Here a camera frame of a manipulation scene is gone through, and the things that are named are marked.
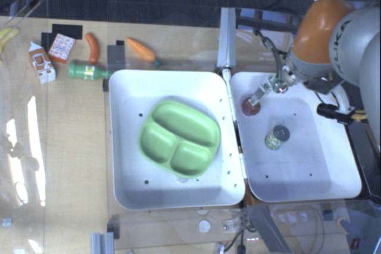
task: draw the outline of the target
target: metal bracket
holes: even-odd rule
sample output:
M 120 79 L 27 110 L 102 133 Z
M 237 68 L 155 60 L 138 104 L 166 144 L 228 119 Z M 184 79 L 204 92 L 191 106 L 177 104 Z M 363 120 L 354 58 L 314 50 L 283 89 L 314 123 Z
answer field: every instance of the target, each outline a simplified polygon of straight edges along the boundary
M 218 44 L 217 68 L 232 68 L 236 65 L 236 11 L 221 9 L 220 42 Z
M 92 234 L 91 254 L 115 254 L 114 233 Z

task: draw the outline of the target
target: tin can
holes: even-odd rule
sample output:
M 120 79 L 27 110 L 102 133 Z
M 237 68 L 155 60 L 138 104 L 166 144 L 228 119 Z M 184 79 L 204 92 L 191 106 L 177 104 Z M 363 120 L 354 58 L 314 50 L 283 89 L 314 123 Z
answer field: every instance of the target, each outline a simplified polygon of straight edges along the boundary
M 272 150 L 277 150 L 290 138 L 290 131 L 283 125 L 275 126 L 265 137 L 264 143 Z

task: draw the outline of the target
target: red and white box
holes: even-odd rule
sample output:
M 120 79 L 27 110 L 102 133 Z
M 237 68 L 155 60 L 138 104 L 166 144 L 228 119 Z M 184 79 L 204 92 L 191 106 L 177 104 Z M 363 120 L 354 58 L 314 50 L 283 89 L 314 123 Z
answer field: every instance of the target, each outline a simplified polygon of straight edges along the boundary
M 49 57 L 55 61 L 66 64 L 70 51 L 74 46 L 74 38 L 57 34 L 49 50 Z

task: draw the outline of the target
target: green plate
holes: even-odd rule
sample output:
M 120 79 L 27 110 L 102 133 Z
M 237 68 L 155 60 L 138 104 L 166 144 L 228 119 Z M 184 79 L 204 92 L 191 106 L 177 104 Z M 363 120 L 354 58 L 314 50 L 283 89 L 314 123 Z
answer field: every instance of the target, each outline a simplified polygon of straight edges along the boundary
M 220 146 L 221 131 L 209 116 L 174 100 L 154 106 L 139 135 L 142 155 L 184 178 L 195 178 L 209 167 Z

